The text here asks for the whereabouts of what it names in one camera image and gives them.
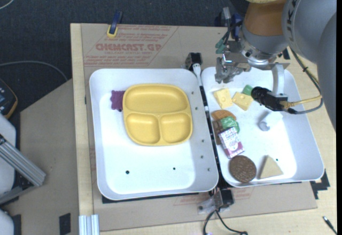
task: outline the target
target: beige triangle block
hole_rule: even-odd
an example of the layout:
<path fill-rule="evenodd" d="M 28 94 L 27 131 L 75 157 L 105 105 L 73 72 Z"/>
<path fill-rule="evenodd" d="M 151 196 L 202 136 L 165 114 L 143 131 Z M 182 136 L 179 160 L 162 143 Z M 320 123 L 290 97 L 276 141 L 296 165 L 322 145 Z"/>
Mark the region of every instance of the beige triangle block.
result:
<path fill-rule="evenodd" d="M 276 163 L 276 161 L 272 157 L 267 156 L 265 159 L 265 163 L 263 164 L 260 179 L 278 176 L 281 174 L 283 174 L 283 172 Z"/>

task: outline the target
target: table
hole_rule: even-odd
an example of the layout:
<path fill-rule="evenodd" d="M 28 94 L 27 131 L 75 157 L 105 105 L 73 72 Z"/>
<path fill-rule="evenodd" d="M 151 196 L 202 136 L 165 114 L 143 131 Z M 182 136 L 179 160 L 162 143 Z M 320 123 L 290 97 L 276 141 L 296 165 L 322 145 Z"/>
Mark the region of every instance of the table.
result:
<path fill-rule="evenodd" d="M 87 80 L 84 71 L 83 46 L 87 42 L 82 40 L 82 26 L 88 29 L 96 25 L 71 24 L 73 88 L 75 107 L 75 132 L 77 154 L 77 177 L 79 193 L 80 215 L 94 214 L 93 187 L 91 181 L 91 160 L 89 152 L 87 107 L 84 103 Z M 149 59 L 150 63 L 158 68 L 179 67 L 184 63 L 189 52 L 201 52 L 204 66 L 215 65 L 214 45 L 223 36 L 224 30 L 217 27 L 169 27 L 170 35 L 166 35 L 167 42 L 160 47 L 151 49 L 156 54 Z M 167 52 L 177 51 L 178 59 L 171 58 Z M 290 60 L 288 70 L 296 79 L 297 87 L 302 98 L 316 96 L 315 87 L 304 75 L 297 63 Z M 308 63 L 309 68 L 316 73 L 315 65 Z M 310 210 L 291 211 L 275 214 L 262 214 L 255 216 L 241 216 L 226 219 L 229 227 L 236 230 L 246 230 L 249 234 L 329 234 L 332 231 L 325 224 L 322 216 L 326 216 L 337 228 L 337 171 L 336 171 L 336 133 L 330 124 L 324 107 L 308 115 L 315 139 L 320 149 L 325 169 L 329 178 L 330 187 L 327 191 L 318 193 L 317 208 Z M 164 224 L 132 228 L 124 230 L 103 231 L 101 234 L 201 234 L 203 221 L 188 223 Z M 213 234 L 227 234 L 225 227 L 219 220 L 208 223 L 207 231 Z"/>

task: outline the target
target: black pen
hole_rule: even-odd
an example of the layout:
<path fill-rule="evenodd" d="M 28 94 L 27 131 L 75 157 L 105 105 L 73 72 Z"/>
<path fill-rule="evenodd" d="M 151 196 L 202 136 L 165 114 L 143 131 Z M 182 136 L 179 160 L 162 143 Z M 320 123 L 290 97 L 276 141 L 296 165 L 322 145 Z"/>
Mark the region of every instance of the black pen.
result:
<path fill-rule="evenodd" d="M 327 217 L 323 216 L 323 219 L 325 220 L 325 222 L 327 223 L 327 225 L 333 230 L 333 232 L 335 232 L 335 234 L 337 234 L 337 231 L 333 228 L 332 224 L 330 223 L 330 221 L 328 220 Z"/>

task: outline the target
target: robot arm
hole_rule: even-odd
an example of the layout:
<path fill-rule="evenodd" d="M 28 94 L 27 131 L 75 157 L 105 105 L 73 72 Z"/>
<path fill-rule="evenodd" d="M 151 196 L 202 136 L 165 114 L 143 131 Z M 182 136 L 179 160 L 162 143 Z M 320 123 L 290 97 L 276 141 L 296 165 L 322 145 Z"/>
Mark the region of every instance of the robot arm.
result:
<path fill-rule="evenodd" d="M 239 40 L 228 42 L 217 58 L 216 81 L 227 83 L 251 67 L 273 69 L 277 55 L 289 46 L 317 64 L 322 97 L 336 129 L 337 0 L 248 1 Z"/>

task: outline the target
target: yellow square block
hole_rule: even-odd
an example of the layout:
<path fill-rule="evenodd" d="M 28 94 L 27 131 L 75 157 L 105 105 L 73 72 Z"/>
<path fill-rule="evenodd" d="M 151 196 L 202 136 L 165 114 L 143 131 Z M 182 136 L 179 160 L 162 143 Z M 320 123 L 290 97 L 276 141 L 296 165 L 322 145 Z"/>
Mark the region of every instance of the yellow square block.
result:
<path fill-rule="evenodd" d="M 246 111 L 253 102 L 253 97 L 245 95 L 244 93 L 236 92 L 233 96 L 232 101 L 241 109 Z"/>
<path fill-rule="evenodd" d="M 214 97 L 216 98 L 217 103 L 219 103 L 221 109 L 228 108 L 233 105 L 228 88 L 215 91 Z"/>

